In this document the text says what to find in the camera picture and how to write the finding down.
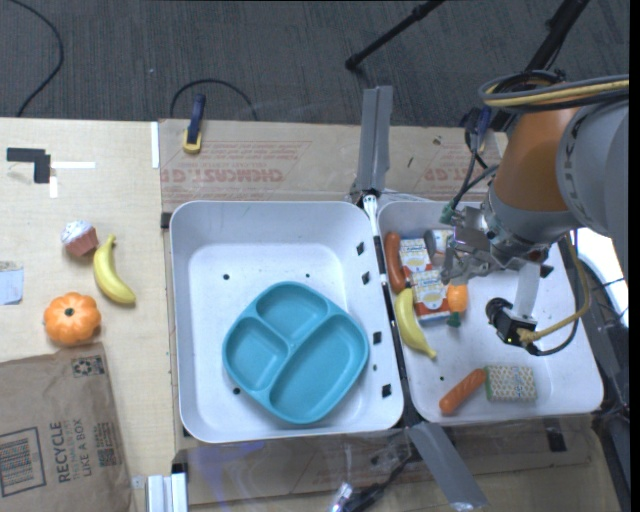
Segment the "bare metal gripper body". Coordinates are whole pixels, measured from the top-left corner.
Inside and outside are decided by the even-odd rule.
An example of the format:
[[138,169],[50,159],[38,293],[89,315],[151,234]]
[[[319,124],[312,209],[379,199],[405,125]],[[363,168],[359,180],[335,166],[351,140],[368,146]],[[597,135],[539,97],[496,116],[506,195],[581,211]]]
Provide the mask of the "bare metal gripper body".
[[487,205],[466,206],[452,222],[452,271],[518,271],[544,263],[544,245],[512,233]]

